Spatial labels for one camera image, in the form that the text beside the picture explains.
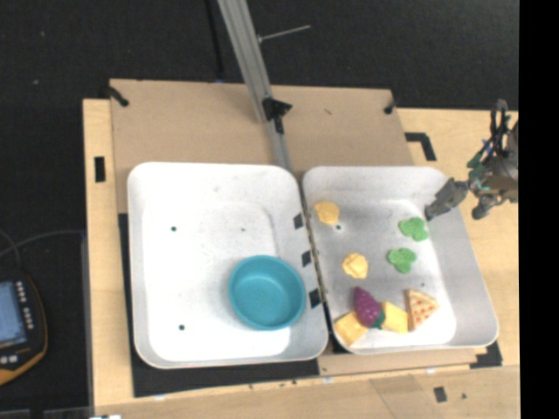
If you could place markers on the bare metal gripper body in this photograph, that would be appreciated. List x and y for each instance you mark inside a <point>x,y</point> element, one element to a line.
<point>502,180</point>

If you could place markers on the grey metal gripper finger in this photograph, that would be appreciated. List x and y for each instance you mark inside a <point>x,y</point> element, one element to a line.
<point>445,199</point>
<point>484,208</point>

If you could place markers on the green broccoli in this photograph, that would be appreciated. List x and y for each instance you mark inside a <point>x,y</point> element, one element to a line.
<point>402,259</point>
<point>414,228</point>

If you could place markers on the white plastic tray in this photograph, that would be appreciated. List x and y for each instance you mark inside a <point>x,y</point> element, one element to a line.
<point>375,238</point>
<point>192,273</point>

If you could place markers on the yellow biscuit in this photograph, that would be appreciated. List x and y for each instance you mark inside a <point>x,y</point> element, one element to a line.
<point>327,212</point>
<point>355,265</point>

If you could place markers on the pizza slice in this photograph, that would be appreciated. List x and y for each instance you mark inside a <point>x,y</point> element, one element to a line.
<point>419,309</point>

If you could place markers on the yellow cheese wedge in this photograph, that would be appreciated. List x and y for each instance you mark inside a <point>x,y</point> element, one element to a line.
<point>349,329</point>
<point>396,319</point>

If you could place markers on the purple grapes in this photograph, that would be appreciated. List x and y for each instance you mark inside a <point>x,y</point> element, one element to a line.
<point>366,307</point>

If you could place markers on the thin black and white rod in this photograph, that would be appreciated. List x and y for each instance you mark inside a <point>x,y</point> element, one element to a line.
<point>312,246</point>

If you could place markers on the blue bowl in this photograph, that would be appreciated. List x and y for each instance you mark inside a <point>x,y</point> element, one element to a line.
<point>266,293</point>

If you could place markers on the brown cardboard board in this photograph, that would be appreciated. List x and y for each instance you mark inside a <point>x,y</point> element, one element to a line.
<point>188,125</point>

